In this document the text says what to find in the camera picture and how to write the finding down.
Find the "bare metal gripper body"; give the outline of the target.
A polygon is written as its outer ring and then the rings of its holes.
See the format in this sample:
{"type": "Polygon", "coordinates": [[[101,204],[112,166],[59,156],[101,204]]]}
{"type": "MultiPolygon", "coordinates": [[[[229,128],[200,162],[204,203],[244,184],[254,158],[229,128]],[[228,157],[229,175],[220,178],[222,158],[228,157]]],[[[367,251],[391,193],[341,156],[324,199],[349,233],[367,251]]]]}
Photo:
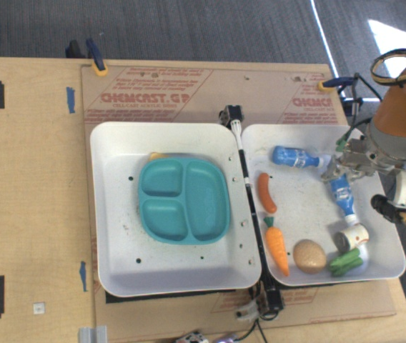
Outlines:
{"type": "Polygon", "coordinates": [[[396,176],[406,165],[406,138],[351,139],[340,156],[340,165],[361,177],[375,172],[396,176]]]}

